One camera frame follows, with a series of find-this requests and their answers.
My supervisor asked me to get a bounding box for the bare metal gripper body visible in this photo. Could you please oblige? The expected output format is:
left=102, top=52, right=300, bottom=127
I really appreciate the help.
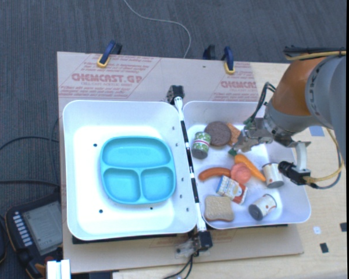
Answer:
left=240, top=117, right=295, bottom=152

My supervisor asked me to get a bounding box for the orange square cracker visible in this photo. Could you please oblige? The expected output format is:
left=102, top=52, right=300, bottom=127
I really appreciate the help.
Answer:
left=226, top=122, right=242, bottom=146

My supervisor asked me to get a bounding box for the orange carrot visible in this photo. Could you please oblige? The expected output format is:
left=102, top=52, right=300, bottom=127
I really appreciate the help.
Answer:
left=227, top=148, right=267, bottom=183

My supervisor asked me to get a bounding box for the brown round biscuit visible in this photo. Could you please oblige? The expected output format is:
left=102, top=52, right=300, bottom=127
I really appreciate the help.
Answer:
left=204, top=120, right=233, bottom=148

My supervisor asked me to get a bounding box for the pink ham slice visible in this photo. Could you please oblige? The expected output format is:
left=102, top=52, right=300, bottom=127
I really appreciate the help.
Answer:
left=230, top=163, right=252, bottom=185

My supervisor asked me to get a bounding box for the green and white can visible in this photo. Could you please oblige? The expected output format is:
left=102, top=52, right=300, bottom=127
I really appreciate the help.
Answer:
left=191, top=131, right=212, bottom=160

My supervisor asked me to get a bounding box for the orange sausage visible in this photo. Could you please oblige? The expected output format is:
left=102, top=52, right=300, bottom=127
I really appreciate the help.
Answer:
left=198, top=167, right=232, bottom=183

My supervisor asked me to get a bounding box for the white and orange carton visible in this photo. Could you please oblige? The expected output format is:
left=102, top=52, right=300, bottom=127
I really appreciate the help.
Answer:
left=215, top=175, right=249, bottom=206

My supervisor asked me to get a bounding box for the thin black and white rod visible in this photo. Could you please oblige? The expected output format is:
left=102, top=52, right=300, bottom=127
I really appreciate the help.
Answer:
left=174, top=96, right=208, bottom=233

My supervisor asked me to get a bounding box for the tan bread slice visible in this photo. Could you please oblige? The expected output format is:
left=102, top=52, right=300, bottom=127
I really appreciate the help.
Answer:
left=204, top=195, right=236, bottom=223

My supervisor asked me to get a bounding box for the white plastic tray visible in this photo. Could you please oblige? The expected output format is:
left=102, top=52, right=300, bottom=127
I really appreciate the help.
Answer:
left=62, top=99, right=200, bottom=241
left=181, top=100, right=312, bottom=230

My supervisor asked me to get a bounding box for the blue divided plate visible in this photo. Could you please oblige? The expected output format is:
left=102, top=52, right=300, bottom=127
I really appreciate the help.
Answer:
left=99, top=135, right=177, bottom=206

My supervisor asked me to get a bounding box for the brown cardboard board red print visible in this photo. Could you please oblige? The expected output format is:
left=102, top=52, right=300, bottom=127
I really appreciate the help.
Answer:
left=56, top=51, right=305, bottom=274

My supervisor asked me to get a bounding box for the black cylinder on white bracket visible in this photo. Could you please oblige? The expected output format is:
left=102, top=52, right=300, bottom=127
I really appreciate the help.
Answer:
left=277, top=141, right=312, bottom=186

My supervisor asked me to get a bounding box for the black block with thin wires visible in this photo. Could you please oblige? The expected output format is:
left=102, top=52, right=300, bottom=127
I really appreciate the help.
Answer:
left=191, top=230, right=214, bottom=251
left=166, top=84, right=186, bottom=105

